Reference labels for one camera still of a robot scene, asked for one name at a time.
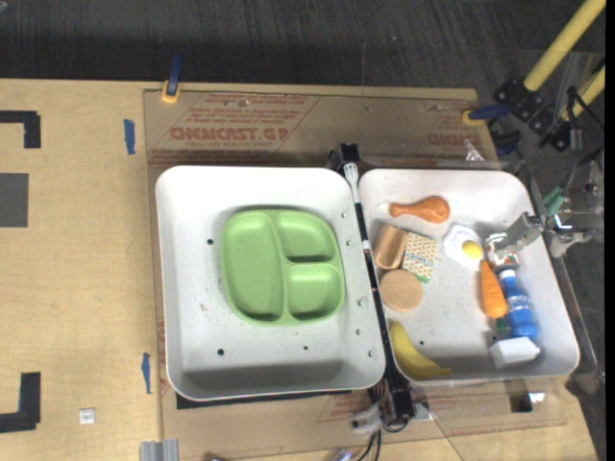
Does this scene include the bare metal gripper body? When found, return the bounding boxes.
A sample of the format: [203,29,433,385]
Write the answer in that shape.
[545,180,605,240]

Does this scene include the small white printed bottle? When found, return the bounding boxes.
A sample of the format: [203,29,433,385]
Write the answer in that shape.
[483,232,520,271]

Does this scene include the white and yellow fried egg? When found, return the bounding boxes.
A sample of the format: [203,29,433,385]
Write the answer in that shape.
[442,222,485,271]

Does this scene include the orange carrot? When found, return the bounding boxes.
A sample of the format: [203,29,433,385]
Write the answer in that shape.
[480,258,510,335]

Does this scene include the blue plastic bottle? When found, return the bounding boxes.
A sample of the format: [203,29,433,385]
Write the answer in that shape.
[498,267,539,340]

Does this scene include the orange toy chicken drumstick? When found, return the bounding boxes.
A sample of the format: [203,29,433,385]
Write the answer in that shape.
[387,195,452,225]

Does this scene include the patterned yellow packet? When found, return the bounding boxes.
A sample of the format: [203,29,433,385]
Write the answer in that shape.
[402,231,438,285]

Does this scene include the white plastic tray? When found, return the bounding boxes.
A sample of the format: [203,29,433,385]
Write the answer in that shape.
[154,164,387,401]
[357,168,581,383]

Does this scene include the white carton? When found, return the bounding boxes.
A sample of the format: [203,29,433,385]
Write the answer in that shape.
[488,336,542,370]

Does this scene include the tan cylinder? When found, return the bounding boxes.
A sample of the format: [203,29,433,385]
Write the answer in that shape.
[373,223,409,271]

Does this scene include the round tan biscuit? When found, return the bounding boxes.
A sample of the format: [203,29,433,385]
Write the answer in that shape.
[379,268,425,313]

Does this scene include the thin black and white rod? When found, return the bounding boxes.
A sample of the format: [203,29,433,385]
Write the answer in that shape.
[343,160,403,393]

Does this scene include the yellow banana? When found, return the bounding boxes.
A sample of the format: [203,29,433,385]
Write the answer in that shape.
[387,320,453,381]

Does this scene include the green divided plate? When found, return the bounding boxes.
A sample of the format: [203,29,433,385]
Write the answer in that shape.
[220,208,346,327]

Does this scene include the brown cardboard board red print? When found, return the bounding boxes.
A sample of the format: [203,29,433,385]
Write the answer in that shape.
[142,87,600,461]

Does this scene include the black block with thin wires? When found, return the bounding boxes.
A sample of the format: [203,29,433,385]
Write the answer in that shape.
[383,386,417,422]
[331,142,362,170]

